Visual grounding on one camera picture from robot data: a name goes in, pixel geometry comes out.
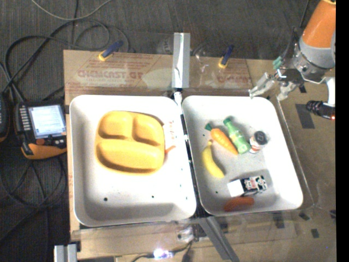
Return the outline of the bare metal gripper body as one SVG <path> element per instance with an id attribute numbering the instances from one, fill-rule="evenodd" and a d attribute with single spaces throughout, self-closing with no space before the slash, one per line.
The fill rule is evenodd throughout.
<path id="1" fill-rule="evenodd" d="M 328 49 L 296 46 L 290 58 L 278 57 L 273 68 L 278 81 L 321 84 L 328 71 Z"/>

